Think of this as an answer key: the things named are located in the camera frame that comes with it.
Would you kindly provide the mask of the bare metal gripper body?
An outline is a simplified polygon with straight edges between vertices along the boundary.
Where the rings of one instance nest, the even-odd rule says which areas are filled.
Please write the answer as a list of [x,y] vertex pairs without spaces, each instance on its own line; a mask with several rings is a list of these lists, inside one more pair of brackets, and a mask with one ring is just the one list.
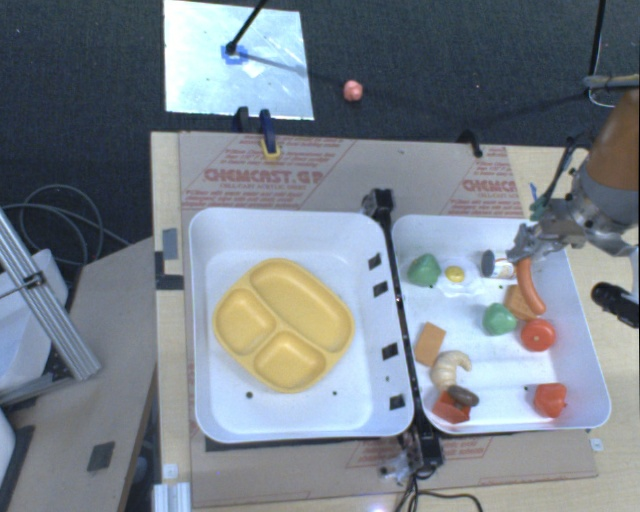
[[537,221],[536,238],[555,240],[556,251],[591,244],[612,257],[627,257],[636,250],[623,239],[627,229],[590,200],[552,199]]

